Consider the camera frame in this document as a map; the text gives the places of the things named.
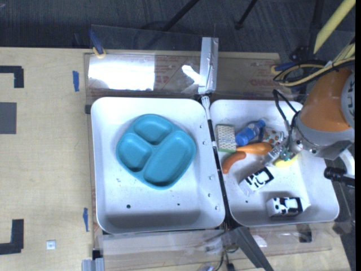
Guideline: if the black cylinder on white bracket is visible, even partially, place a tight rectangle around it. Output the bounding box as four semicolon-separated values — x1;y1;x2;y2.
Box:
323;148;355;186

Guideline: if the orange sausage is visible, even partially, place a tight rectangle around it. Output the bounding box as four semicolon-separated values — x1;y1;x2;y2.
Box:
221;151;247;175

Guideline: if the green patterned carton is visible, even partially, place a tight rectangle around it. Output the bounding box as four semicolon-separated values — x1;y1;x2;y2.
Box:
215;123;237;154

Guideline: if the yellow banana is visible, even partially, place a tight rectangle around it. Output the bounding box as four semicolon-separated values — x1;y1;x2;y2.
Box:
274;152;300;169

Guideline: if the orange carrot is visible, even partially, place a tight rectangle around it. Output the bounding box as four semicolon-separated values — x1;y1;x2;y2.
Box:
236;142;273;156

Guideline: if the white packet with orange print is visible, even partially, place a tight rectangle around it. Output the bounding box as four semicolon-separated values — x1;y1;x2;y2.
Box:
263;126;285;148

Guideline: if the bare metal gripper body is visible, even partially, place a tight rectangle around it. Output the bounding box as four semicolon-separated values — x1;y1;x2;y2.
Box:
288;134;354;161

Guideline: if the white plastic tray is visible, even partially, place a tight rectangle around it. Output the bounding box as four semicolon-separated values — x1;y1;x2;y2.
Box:
209;98;340;228
90;95;227;235

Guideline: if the blue divided plate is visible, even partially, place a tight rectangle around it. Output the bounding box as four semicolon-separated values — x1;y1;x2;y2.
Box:
115;113;197;191

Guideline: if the white carton with black lines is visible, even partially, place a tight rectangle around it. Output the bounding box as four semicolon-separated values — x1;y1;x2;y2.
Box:
238;166;275;197

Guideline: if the blue plastic bottle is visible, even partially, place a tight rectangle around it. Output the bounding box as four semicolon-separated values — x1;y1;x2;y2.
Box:
234;119;267;147

